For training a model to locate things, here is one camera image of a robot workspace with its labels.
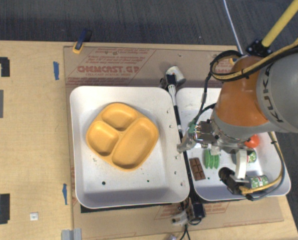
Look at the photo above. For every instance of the thin black and white rod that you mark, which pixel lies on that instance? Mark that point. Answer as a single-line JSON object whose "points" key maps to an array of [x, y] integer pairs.
{"points": [[176, 111]]}

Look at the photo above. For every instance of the orange divided plate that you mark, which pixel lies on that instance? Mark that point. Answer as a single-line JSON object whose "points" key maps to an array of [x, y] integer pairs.
{"points": [[123, 136]]}

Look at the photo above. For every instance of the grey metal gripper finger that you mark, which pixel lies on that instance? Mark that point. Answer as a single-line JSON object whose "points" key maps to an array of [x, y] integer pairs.
{"points": [[186, 144]]}

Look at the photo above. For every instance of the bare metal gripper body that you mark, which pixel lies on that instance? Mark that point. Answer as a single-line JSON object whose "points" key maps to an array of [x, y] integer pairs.
{"points": [[209, 132]]}

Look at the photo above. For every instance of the brown chocolate bar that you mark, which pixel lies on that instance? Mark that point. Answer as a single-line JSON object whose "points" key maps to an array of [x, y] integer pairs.
{"points": [[197, 169]]}

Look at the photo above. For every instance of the green pea pods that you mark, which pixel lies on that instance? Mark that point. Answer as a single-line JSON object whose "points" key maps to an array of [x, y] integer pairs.
{"points": [[211, 160]]}

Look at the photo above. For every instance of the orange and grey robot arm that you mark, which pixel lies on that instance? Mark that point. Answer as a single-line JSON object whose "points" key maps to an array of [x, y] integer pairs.
{"points": [[241, 101]]}

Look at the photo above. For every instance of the green and white can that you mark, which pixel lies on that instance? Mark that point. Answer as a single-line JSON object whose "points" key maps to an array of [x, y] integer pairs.
{"points": [[259, 181], [252, 157]]}

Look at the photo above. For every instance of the orange red round fruit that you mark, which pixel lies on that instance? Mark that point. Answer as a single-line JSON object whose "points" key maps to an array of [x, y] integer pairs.
{"points": [[253, 141]]}

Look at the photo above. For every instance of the black cylinder on white bracket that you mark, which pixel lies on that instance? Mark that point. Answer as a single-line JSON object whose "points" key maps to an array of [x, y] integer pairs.
{"points": [[230, 180]]}

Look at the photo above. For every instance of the brown cardboard board red print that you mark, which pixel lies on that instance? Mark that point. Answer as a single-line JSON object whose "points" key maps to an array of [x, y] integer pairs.
{"points": [[108, 66]]}

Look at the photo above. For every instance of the white plastic tray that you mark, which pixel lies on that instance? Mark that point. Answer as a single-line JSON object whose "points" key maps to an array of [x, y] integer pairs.
{"points": [[138, 184], [214, 187]]}

